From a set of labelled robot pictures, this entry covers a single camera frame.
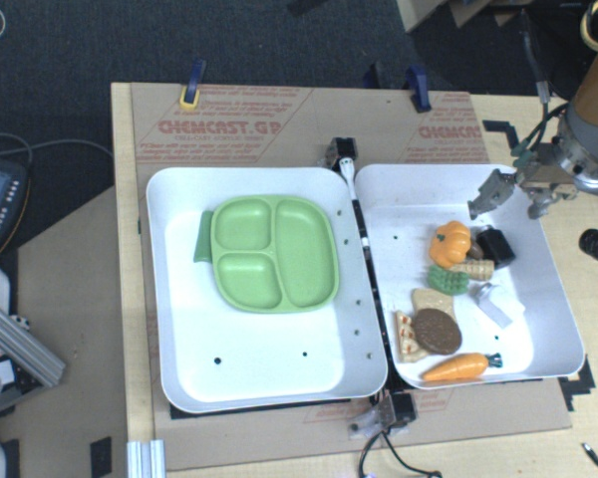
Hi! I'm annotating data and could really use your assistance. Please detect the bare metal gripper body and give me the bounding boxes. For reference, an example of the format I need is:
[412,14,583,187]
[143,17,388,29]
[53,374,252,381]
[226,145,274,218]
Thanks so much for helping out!
[514,135,598,201]

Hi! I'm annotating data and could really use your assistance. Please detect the small black bottle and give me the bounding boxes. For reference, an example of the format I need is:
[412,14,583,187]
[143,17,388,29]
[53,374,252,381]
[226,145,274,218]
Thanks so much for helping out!
[474,224,517,270]

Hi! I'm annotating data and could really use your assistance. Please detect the orange toy pumpkin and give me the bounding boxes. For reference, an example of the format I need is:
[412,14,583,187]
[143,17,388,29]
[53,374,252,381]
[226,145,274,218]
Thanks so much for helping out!
[428,219,473,270]

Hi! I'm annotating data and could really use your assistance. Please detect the beige toy ice cream cone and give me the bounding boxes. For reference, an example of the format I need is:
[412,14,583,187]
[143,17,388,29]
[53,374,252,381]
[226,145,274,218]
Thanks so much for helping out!
[448,241,496,282]

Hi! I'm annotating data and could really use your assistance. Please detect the white plastic tray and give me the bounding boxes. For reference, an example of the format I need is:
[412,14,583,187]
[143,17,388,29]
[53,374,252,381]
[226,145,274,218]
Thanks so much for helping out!
[145,166,390,414]
[353,162,586,391]

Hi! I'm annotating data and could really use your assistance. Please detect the green toy grapes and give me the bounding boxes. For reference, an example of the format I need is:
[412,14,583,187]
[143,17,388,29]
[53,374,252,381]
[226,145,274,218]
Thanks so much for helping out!
[426,264,471,297]

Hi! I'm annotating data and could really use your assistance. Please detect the clear plastic bottle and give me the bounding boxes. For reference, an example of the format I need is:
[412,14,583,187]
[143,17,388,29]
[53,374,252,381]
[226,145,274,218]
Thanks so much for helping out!
[472,281,527,330]

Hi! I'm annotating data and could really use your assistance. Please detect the beige toy bread slice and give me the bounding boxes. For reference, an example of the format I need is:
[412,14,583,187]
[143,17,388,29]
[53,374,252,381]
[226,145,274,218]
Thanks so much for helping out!
[411,287,455,319]

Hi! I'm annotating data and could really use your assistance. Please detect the thin black and white rod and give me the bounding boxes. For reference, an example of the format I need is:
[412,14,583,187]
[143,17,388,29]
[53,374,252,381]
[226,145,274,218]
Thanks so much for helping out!
[339,157,394,393]

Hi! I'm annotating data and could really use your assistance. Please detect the brown round toy biscuit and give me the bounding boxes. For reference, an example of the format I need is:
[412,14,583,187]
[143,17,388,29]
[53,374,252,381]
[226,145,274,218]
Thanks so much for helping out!
[412,307,463,357]

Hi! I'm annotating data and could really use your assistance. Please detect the toy pizza slice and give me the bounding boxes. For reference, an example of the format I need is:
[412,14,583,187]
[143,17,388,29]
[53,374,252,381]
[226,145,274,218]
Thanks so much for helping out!
[394,309,431,364]

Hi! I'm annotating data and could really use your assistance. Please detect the orange toy carrot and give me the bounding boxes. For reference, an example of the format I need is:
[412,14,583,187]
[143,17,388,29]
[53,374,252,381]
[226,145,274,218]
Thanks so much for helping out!
[421,352,503,383]

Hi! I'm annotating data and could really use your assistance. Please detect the green divided plate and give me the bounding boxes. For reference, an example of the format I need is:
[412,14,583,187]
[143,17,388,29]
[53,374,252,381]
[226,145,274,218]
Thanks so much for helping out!
[209,194,341,315]

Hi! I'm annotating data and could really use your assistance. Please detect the brown cardboard board, red print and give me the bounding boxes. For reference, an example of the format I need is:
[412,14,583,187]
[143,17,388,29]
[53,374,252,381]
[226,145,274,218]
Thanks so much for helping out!
[129,82,574,472]

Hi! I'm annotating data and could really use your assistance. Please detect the black pen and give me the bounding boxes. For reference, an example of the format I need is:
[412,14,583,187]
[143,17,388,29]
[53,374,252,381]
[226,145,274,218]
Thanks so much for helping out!
[580,441,598,477]

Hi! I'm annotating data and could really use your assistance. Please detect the green flat piece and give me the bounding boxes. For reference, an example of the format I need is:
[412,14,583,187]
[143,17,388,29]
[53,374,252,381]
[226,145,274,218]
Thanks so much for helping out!
[193,209,215,265]

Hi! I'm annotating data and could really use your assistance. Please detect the black cylinder on white bracket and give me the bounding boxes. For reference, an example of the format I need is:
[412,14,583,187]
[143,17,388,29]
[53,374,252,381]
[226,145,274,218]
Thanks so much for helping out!
[578,227,598,264]

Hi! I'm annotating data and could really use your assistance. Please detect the black block with thin wires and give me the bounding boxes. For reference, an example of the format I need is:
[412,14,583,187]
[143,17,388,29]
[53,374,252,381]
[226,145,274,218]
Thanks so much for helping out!
[372,390,420,430]
[328,136,359,169]

